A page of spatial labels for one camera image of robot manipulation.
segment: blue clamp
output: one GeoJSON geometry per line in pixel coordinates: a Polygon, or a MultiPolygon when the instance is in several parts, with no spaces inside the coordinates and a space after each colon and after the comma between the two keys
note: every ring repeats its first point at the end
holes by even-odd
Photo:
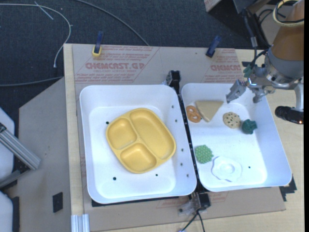
{"type": "Polygon", "coordinates": [[[206,52],[206,56],[212,58],[212,56],[213,56],[213,54],[215,52],[215,49],[218,46],[218,44],[220,43],[220,41],[221,41],[221,37],[217,35],[214,38],[214,40],[211,42],[211,45],[210,45],[210,47],[208,48],[208,50],[206,52]]]}
{"type": "Polygon", "coordinates": [[[101,43],[103,41],[103,31],[98,32],[98,38],[96,45],[92,48],[92,56],[99,57],[102,51],[101,43]]]}

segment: yellow plate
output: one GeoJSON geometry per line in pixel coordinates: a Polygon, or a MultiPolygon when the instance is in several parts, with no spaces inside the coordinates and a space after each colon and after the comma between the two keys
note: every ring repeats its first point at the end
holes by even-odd
{"type": "Polygon", "coordinates": [[[136,174],[158,167],[176,150],[175,139],[166,125],[146,108],[116,118],[106,129],[106,139],[118,160],[136,174]]]}

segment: toy bread slice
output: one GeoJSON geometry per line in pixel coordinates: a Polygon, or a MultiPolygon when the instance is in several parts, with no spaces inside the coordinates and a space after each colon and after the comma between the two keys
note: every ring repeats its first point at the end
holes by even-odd
{"type": "Polygon", "coordinates": [[[196,101],[195,105],[202,118],[209,122],[214,117],[218,109],[222,106],[223,101],[196,101]]]}

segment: robotic hand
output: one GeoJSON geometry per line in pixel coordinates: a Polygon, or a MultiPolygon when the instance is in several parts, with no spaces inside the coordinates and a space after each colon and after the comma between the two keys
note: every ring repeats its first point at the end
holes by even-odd
{"type": "Polygon", "coordinates": [[[296,93],[296,107],[279,106],[276,116],[296,124],[304,124],[304,84],[300,83],[304,76],[304,12],[305,0],[283,0],[273,11],[274,20],[281,26],[273,45],[257,55],[244,70],[247,81],[237,80],[227,94],[226,101],[238,98],[248,87],[254,94],[253,102],[257,103],[275,89],[293,89],[296,93]],[[278,19],[278,9],[288,1],[296,1],[285,21],[278,19]],[[255,60],[265,55],[261,67],[255,60]]]}

